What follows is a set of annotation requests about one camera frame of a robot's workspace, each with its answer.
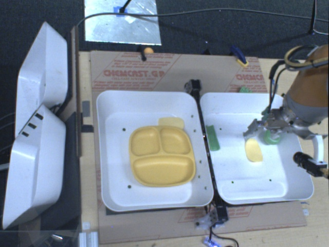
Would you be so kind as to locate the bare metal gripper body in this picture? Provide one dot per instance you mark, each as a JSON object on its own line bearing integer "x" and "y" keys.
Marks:
{"x": 281, "y": 121}

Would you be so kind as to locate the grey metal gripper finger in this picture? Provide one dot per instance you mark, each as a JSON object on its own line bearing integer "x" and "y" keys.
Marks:
{"x": 277, "y": 132}
{"x": 254, "y": 129}

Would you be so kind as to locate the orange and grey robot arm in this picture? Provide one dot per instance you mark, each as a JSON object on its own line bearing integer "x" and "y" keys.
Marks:
{"x": 307, "y": 86}

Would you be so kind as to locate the light green round toy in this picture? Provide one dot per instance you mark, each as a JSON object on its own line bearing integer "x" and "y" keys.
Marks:
{"x": 270, "y": 140}

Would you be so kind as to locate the pale yellow oval slice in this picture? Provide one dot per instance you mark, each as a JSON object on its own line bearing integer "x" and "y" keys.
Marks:
{"x": 253, "y": 150}

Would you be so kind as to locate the small green toy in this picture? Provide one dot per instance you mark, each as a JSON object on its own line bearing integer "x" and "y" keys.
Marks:
{"x": 246, "y": 89}

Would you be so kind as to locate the green rectangular stick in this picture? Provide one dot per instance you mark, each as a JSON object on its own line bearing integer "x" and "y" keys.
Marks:
{"x": 213, "y": 139}

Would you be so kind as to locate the thin black rod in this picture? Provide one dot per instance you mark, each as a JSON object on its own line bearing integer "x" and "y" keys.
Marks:
{"x": 205, "y": 138}

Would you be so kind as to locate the white plastic tray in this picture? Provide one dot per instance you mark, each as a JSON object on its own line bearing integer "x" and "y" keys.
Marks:
{"x": 154, "y": 104}
{"x": 257, "y": 184}

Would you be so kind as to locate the pale yellow flat slice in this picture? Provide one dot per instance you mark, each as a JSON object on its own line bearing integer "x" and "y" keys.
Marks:
{"x": 171, "y": 122}

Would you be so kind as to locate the yellow divided plate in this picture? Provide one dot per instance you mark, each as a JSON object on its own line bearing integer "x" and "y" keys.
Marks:
{"x": 162, "y": 163}

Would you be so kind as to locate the brown cardboard board red print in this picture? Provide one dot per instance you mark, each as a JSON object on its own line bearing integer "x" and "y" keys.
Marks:
{"x": 169, "y": 71}

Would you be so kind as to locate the black cylinder on white bracket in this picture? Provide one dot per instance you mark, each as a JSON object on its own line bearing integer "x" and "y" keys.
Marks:
{"x": 309, "y": 163}

